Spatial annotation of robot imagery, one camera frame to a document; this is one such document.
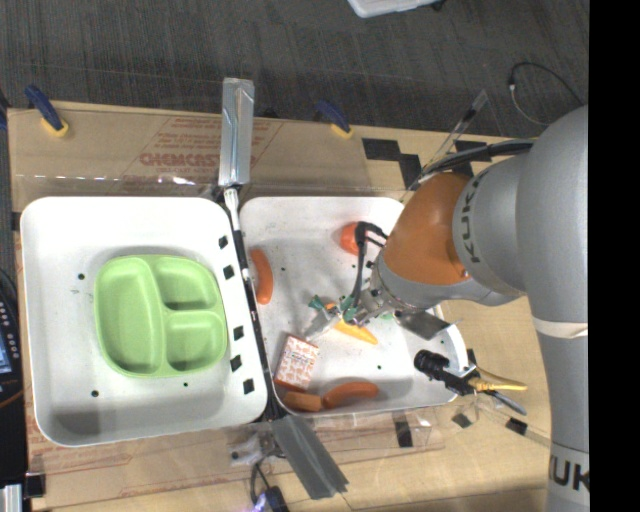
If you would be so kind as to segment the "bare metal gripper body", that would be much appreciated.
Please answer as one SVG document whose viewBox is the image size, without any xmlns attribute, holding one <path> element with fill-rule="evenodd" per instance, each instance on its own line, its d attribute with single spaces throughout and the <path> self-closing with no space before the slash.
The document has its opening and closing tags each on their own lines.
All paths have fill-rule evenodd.
<svg viewBox="0 0 640 512">
<path fill-rule="evenodd" d="M 349 324 L 368 324 L 373 319 L 389 319 L 395 309 L 382 289 L 366 288 L 353 298 L 348 308 Z"/>
</svg>

